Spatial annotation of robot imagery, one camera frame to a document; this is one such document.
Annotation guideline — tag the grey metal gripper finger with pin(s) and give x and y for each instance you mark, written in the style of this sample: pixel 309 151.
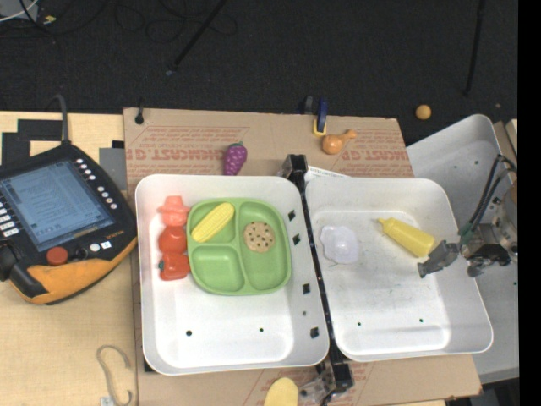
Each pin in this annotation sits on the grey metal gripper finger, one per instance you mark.
pixel 476 269
pixel 439 256

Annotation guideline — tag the yellow mustard bottle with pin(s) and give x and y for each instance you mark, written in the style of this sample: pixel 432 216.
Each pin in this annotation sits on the yellow mustard bottle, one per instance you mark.
pixel 408 236

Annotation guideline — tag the red tomato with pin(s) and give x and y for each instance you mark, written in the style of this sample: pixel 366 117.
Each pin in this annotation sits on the red tomato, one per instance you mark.
pixel 173 239

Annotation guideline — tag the orange chicken drumstick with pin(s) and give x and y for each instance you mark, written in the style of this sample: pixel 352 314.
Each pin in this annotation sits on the orange chicken drumstick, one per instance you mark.
pixel 334 143

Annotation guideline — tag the small orange ball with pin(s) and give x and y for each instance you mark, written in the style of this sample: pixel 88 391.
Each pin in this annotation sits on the small orange ball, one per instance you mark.
pixel 423 111

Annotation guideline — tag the brown chocolate chip biscuit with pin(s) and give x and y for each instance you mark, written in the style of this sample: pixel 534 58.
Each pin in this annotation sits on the brown chocolate chip biscuit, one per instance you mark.
pixel 258 236

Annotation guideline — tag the white plastic tray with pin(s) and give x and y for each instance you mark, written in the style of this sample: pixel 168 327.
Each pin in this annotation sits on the white plastic tray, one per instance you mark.
pixel 393 311
pixel 220 332

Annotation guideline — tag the purple grapes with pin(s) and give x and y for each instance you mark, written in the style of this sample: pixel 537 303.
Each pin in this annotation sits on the purple grapes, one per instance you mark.
pixel 234 159

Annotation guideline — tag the clear plastic cup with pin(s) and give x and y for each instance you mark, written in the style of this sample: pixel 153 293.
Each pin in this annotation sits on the clear plastic cup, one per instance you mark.
pixel 340 244

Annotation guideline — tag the green divided plate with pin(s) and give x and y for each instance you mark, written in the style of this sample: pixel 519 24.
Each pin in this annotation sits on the green divided plate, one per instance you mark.
pixel 217 269

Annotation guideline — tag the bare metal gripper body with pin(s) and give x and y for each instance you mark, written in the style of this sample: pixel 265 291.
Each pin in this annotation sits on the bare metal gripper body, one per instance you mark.
pixel 490 243

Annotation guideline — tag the brown cardboard board red print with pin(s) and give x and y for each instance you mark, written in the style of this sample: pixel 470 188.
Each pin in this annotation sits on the brown cardboard board red print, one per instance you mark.
pixel 270 146

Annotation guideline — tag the yellow corn cob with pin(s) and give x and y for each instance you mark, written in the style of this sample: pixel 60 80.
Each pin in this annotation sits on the yellow corn cob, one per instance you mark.
pixel 212 221

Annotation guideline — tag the red bell pepper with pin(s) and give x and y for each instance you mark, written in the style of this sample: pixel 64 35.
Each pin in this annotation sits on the red bell pepper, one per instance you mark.
pixel 174 266

